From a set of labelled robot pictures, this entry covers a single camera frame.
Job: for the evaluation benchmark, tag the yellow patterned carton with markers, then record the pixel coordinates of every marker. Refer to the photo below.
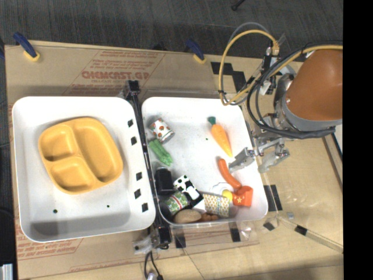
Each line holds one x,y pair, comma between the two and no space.
217,205

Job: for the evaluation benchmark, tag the white can with red print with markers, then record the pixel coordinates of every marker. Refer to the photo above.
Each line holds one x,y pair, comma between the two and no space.
161,130

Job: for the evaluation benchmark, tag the green and white can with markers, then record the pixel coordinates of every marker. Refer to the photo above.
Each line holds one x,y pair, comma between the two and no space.
176,203

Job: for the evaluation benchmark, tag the orange sausage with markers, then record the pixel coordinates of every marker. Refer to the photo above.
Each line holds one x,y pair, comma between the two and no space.
228,174

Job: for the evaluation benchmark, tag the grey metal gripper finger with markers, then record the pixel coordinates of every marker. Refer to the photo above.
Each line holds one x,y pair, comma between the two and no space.
242,159
272,160

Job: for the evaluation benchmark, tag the brown cardboard board red print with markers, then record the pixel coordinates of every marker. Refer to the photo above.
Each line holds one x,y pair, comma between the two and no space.
73,69

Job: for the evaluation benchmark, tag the black cylinder on white bracket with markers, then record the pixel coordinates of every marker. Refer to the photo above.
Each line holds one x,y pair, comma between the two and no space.
269,66

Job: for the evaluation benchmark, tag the orange carrot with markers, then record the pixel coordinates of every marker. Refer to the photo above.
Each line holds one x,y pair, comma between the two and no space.
221,137

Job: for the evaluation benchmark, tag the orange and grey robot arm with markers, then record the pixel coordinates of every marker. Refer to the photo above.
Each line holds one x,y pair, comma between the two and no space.
317,83

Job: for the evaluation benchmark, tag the yellow divided plate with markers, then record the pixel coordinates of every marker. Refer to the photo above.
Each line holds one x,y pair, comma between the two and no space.
84,150

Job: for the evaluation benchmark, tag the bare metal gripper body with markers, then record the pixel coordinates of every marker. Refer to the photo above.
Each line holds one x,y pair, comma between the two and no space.
269,144

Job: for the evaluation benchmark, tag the orange packet with yellow star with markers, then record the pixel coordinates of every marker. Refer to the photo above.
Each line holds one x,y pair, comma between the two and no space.
243,197

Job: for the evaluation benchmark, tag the brown bread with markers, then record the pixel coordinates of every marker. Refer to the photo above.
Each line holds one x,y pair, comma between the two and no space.
187,216

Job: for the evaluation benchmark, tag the green toy vegetable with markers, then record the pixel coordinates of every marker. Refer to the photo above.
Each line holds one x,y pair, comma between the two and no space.
161,153

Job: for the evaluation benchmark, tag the white plastic tray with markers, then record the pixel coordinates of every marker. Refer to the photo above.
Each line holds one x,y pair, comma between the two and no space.
192,144
87,220

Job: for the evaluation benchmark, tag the thin black and white rod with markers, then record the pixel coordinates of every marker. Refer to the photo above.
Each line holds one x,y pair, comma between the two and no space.
145,156

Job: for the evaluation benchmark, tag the brown biscuit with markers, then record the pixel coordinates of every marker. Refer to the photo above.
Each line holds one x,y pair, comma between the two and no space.
209,217

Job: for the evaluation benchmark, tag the white and yellow fried egg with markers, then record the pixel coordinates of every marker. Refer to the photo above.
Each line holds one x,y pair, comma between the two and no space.
227,195

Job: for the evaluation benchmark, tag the black and white milk carton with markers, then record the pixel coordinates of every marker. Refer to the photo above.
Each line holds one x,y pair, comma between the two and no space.
189,189

